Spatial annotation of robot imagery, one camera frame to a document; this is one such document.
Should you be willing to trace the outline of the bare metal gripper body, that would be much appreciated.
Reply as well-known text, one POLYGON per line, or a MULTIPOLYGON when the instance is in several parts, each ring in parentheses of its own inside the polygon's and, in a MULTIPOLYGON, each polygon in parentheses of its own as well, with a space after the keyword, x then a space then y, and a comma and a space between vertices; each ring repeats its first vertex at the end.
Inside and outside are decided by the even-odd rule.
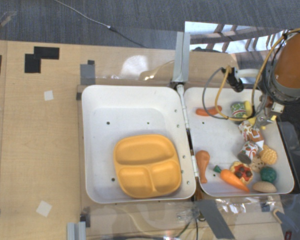
POLYGON ((263 94, 259 98, 260 106, 259 106, 259 114, 258 118, 260 120, 275 120, 278 116, 280 116, 284 109, 285 105, 280 104, 274 101, 270 96, 263 94))

